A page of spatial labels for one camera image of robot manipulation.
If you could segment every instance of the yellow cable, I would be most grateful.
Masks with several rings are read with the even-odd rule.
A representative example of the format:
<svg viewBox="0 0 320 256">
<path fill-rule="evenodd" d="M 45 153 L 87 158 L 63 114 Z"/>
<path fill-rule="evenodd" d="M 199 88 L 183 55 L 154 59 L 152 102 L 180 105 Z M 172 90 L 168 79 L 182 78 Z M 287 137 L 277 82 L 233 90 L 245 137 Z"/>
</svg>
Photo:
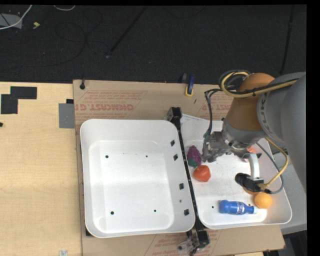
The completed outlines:
<svg viewBox="0 0 320 256">
<path fill-rule="evenodd" d="M 244 71 L 241 71 L 241 72 L 231 72 L 229 74 L 227 74 L 221 81 L 221 89 L 222 91 L 224 91 L 225 94 L 229 95 L 229 96 L 232 96 L 234 98 L 245 98 L 245 97 L 249 97 L 249 96 L 254 96 L 254 95 L 260 95 L 260 94 L 263 94 L 263 93 L 267 93 L 267 92 L 271 92 L 273 90 L 277 90 L 277 89 L 281 89 L 281 88 L 284 88 L 284 87 L 287 87 L 287 86 L 291 86 L 293 85 L 298 79 L 295 79 L 295 80 L 292 80 L 292 81 L 288 81 L 288 82 L 284 82 L 284 83 L 281 83 L 281 84 L 278 84 L 278 85 L 275 85 L 275 86 L 272 86 L 272 87 L 269 87 L 269 88 L 265 88 L 265 89 L 258 89 L 255 90 L 254 92 L 249 92 L 249 93 L 245 93 L 245 94 L 236 94 L 236 93 L 233 93 L 231 91 L 228 91 L 225 87 L 225 82 L 227 79 L 229 79 L 231 76 L 234 76 L 234 75 L 244 75 L 244 76 L 249 76 L 249 73 L 248 72 L 244 72 Z"/>
<path fill-rule="evenodd" d="M 281 170 L 268 182 L 268 183 L 260 183 L 258 186 L 262 189 L 265 190 L 268 188 L 272 182 L 274 182 L 287 168 L 288 163 L 289 163 L 289 158 L 287 154 L 280 148 L 278 147 L 273 141 L 271 141 L 269 138 L 265 138 L 271 145 L 273 145 L 277 150 L 279 150 L 285 157 L 285 163 L 284 166 L 281 168 Z"/>
</svg>

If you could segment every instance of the cardboard sheet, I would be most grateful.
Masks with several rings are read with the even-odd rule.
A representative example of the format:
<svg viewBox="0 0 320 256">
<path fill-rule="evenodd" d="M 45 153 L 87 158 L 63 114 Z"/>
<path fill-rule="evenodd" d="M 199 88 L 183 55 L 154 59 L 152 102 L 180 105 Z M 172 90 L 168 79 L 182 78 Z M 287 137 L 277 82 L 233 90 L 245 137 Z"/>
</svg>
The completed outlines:
<svg viewBox="0 0 320 256">
<path fill-rule="evenodd" d="M 84 190 L 81 158 L 80 127 L 89 119 L 163 119 L 171 107 L 181 107 L 182 113 L 209 119 L 204 92 L 217 85 L 195 84 L 193 96 L 185 96 L 185 84 L 97 81 L 73 81 L 79 199 L 84 256 L 183 256 L 177 244 L 187 239 L 186 233 L 135 235 L 117 238 L 96 238 L 86 235 Z M 211 100 L 214 120 L 224 118 L 232 98 L 223 92 Z M 252 226 L 223 230 L 208 230 L 211 243 L 198 256 L 222 256 L 278 250 L 285 242 L 278 225 Z"/>
</svg>

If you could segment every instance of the metal bracket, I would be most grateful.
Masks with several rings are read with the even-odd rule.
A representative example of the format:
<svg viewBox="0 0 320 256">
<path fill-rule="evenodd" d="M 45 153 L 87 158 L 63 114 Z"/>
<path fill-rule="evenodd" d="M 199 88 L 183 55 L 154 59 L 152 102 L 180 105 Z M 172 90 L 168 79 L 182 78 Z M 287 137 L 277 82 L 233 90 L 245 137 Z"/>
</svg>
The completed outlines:
<svg viewBox="0 0 320 256">
<path fill-rule="evenodd" d="M 186 253 L 190 256 L 194 255 L 197 252 L 199 247 L 199 241 L 197 237 L 197 233 L 194 233 L 187 240 L 179 243 L 176 248 L 180 253 Z"/>
<path fill-rule="evenodd" d="M 195 213 L 194 226 L 195 226 L 196 239 L 197 239 L 197 243 L 195 243 L 195 241 L 193 241 L 193 243 L 198 244 L 198 246 L 196 248 L 194 248 L 194 252 L 192 252 L 193 254 L 190 254 L 190 255 L 194 255 L 198 248 L 204 248 L 208 244 L 210 244 L 210 239 L 209 239 L 209 235 L 208 235 L 207 231 L 204 230 L 204 225 L 201 223 L 201 221 L 199 219 L 195 192 L 194 192 L 194 188 L 193 188 L 193 185 L 191 182 L 191 176 L 190 176 L 190 172 L 189 172 L 188 161 L 187 161 L 187 156 L 186 156 L 186 152 L 185 152 L 185 146 L 184 146 L 184 142 L 183 142 L 183 138 L 182 138 L 182 134 L 181 134 L 181 123 L 180 123 L 181 117 L 182 117 L 182 111 L 181 111 L 180 107 L 171 107 L 166 115 L 167 120 L 170 121 L 171 123 L 173 123 L 175 125 L 176 129 L 178 130 L 181 152 L 182 152 L 182 157 L 183 157 L 184 167 L 185 167 L 185 173 L 186 173 L 186 176 L 188 179 L 188 185 L 190 188 L 190 195 L 191 195 L 191 199 L 192 199 L 193 210 Z M 188 231 L 187 235 L 190 238 L 192 236 L 192 231 L 191 230 Z"/>
<path fill-rule="evenodd" d="M 248 159 L 250 163 L 250 169 L 251 169 L 251 176 L 249 179 L 253 181 L 262 180 L 260 178 L 260 168 L 259 168 L 259 161 L 258 158 L 261 156 L 261 154 L 257 153 L 246 153 L 243 155 L 243 159 Z"/>
<path fill-rule="evenodd" d="M 60 250 L 59 256 L 68 256 L 68 251 L 67 250 Z"/>
</svg>

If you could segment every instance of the wire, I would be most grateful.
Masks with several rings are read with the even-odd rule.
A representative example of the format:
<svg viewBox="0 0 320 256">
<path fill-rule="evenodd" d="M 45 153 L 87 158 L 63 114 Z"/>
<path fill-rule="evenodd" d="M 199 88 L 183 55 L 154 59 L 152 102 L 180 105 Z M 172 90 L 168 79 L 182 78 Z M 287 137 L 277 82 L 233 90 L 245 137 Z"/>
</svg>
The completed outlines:
<svg viewBox="0 0 320 256">
<path fill-rule="evenodd" d="M 285 169 L 287 168 L 287 166 L 289 164 L 289 158 L 288 158 L 287 154 L 280 147 L 278 147 L 273 141 L 271 141 L 269 138 L 266 137 L 265 139 L 284 155 L 285 163 L 284 163 L 284 166 L 281 168 L 281 170 L 268 183 L 258 184 L 258 186 L 262 190 L 265 190 L 266 188 L 268 188 L 271 185 L 271 183 L 273 183 L 285 171 Z"/>
<path fill-rule="evenodd" d="M 129 31 L 133 28 L 133 26 L 137 23 L 137 21 L 140 19 L 142 14 L 146 11 L 148 8 L 148 5 L 145 5 L 138 15 L 134 18 L 134 20 L 131 22 L 131 24 L 126 28 L 126 30 L 123 32 L 123 34 L 119 37 L 119 39 L 114 43 L 114 45 L 111 47 L 111 49 L 108 49 L 105 53 L 105 57 L 108 59 L 113 51 L 117 48 L 117 46 L 120 44 L 120 42 L 125 38 L 125 36 L 129 33 Z"/>
<path fill-rule="evenodd" d="M 115 8 L 115 7 L 121 7 L 123 8 L 123 6 L 109 6 L 110 8 Z M 97 22 L 95 22 L 94 20 L 92 20 L 90 17 L 89 17 L 89 13 L 88 11 L 96 11 L 95 9 L 91 9 L 91 8 L 86 8 L 85 10 L 83 10 L 83 15 L 84 17 L 86 17 L 90 22 L 92 23 L 95 23 L 95 24 L 98 24 Z M 113 11 L 112 9 L 110 9 L 110 12 L 111 13 L 116 13 L 116 11 Z M 111 23 L 100 23 L 99 25 L 100 26 L 117 26 L 117 25 L 122 25 L 122 24 L 127 24 L 129 22 L 129 20 L 131 19 L 131 17 L 135 14 L 135 10 L 132 11 L 132 9 L 129 10 L 129 15 L 126 17 L 126 18 L 123 18 L 121 20 L 118 20 L 116 22 L 111 22 Z"/>
<path fill-rule="evenodd" d="M 100 22 L 102 22 L 102 14 L 99 11 L 97 11 L 97 12 L 100 14 L 100 19 L 99 20 L 100 20 Z M 60 26 L 65 27 L 68 24 L 76 26 L 77 28 L 79 28 L 81 30 L 82 39 L 69 39 L 69 38 L 63 37 L 62 35 L 59 34 L 59 27 Z M 62 65 L 62 64 L 69 63 L 69 62 L 75 60 L 78 56 L 80 56 L 80 54 L 85 49 L 86 45 L 90 48 L 89 42 L 100 42 L 100 43 L 105 44 L 105 46 L 108 47 L 108 45 L 106 43 L 102 42 L 102 41 L 88 39 L 89 34 L 91 34 L 95 29 L 97 29 L 99 27 L 99 25 L 100 25 L 100 23 L 97 23 L 89 32 L 86 33 L 85 30 L 80 25 L 78 25 L 76 23 L 73 23 L 73 22 L 60 22 L 54 28 L 56 35 L 59 38 L 63 39 L 63 40 L 72 41 L 72 42 L 82 42 L 82 46 L 81 46 L 81 49 L 79 50 L 79 52 L 77 52 L 73 57 L 71 57 L 69 59 L 66 59 L 64 61 L 61 61 L 61 62 L 51 63 L 51 64 L 18 65 L 18 66 L 13 66 L 13 67 L 9 67 L 7 69 L 0 70 L 0 73 L 5 73 L 7 71 L 10 71 L 10 70 L 13 70 L 13 69 L 17 69 L 17 68 L 24 68 L 24 67 L 54 67 L 54 66 L 59 66 L 59 65 Z"/>
<path fill-rule="evenodd" d="M 169 13 L 172 17 L 175 17 L 175 18 L 178 18 L 178 19 L 187 19 L 187 18 L 194 17 L 194 16 L 198 15 L 199 13 L 201 13 L 206 7 L 207 7 L 207 5 L 205 5 L 205 6 L 204 6 L 203 8 L 201 8 L 199 11 L 197 11 L 196 13 L 191 14 L 191 15 L 187 15 L 187 16 L 176 16 L 176 15 L 174 15 L 172 12 L 170 12 L 166 7 L 162 6 L 162 8 L 163 8 L 167 13 Z"/>
<path fill-rule="evenodd" d="M 19 24 L 23 18 L 26 16 L 26 14 L 30 11 L 30 9 L 32 8 L 32 4 L 30 4 L 29 8 L 25 11 L 25 13 L 21 16 L 21 18 L 19 19 L 18 22 L 12 24 L 12 25 L 9 25 L 9 26 L 5 26 L 5 27 L 0 27 L 0 30 L 5 30 L 5 29 L 9 29 L 9 28 L 12 28 L 14 27 L 15 25 Z"/>
<path fill-rule="evenodd" d="M 71 11 L 73 10 L 76 6 L 74 5 L 73 7 L 71 7 L 70 9 L 62 9 L 62 8 L 59 8 L 59 7 L 56 7 L 55 5 L 53 5 L 57 10 L 59 11 L 65 11 L 65 12 L 68 12 L 68 11 Z"/>
<path fill-rule="evenodd" d="M 263 152 L 268 156 L 268 158 L 271 160 L 271 162 L 273 163 L 273 165 L 275 166 L 275 168 L 277 169 L 277 171 L 278 171 L 278 173 L 279 173 L 279 172 L 280 172 L 280 169 L 279 169 L 279 167 L 277 166 L 277 164 L 276 164 L 275 160 L 273 159 L 273 157 L 266 151 L 266 149 L 265 149 L 263 146 L 261 146 L 261 145 L 259 144 L 259 142 L 256 142 L 256 144 L 257 144 L 257 145 L 259 146 L 259 148 L 262 149 Z M 269 190 L 269 189 L 265 189 L 264 192 L 266 192 L 266 193 L 268 193 L 268 194 L 276 194 L 276 193 L 279 193 L 279 192 L 284 188 L 284 178 L 283 178 L 282 175 L 280 175 L 280 179 L 281 179 L 281 187 L 280 187 L 278 190 L 276 190 L 276 191 L 271 191 L 271 190 Z"/>
<path fill-rule="evenodd" d="M 211 109 L 211 96 L 213 94 L 215 94 L 216 92 L 221 92 L 220 89 L 210 89 L 204 92 L 204 97 L 206 99 L 206 102 L 208 104 L 208 108 L 209 108 L 209 116 L 210 116 L 210 123 L 209 123 L 209 128 L 207 130 L 207 132 L 205 134 L 210 135 L 211 134 L 211 130 L 212 130 L 212 109 Z"/>
<path fill-rule="evenodd" d="M 248 73 L 247 71 L 233 71 L 233 72 L 230 72 L 227 75 L 225 75 L 222 78 L 221 83 L 219 84 L 221 90 L 225 94 L 227 94 L 228 96 L 232 96 L 234 98 L 246 98 L 246 97 L 250 97 L 250 96 L 255 96 L 255 95 L 260 95 L 260 94 L 263 94 L 263 93 L 271 92 L 273 90 L 277 90 L 277 89 L 281 89 L 281 88 L 284 88 L 284 87 L 291 86 L 298 80 L 298 79 L 292 79 L 292 80 L 289 80 L 289 81 L 286 81 L 286 82 L 268 84 L 266 86 L 262 86 L 260 88 L 254 88 L 254 89 L 251 89 L 251 90 L 240 91 L 240 92 L 231 92 L 226 88 L 225 83 L 232 76 L 236 76 L 236 75 L 240 75 L 240 76 L 242 76 L 244 78 L 247 78 L 251 74 Z"/>
</svg>

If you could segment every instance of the red tomato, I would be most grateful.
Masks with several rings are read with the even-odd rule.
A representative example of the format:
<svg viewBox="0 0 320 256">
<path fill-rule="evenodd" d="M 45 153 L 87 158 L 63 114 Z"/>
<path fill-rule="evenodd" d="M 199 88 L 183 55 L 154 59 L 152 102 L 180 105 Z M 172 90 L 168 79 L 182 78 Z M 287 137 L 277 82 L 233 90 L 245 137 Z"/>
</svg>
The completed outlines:
<svg viewBox="0 0 320 256">
<path fill-rule="evenodd" d="M 198 166 L 192 176 L 200 182 L 207 182 L 211 177 L 209 167 L 206 165 Z"/>
</svg>

